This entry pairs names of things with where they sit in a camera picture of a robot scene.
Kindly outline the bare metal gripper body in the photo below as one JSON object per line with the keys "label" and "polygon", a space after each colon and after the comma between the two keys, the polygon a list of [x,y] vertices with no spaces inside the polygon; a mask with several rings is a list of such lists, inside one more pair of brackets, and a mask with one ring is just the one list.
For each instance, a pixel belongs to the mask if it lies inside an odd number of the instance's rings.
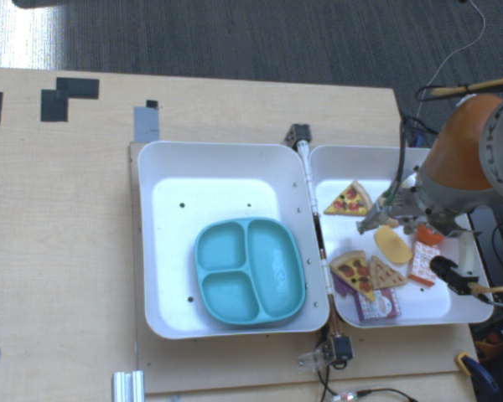
{"label": "bare metal gripper body", "polygon": [[416,229],[426,222],[423,210],[416,199],[417,174],[411,173],[401,182],[393,181],[390,187],[377,199],[381,213],[380,226]]}

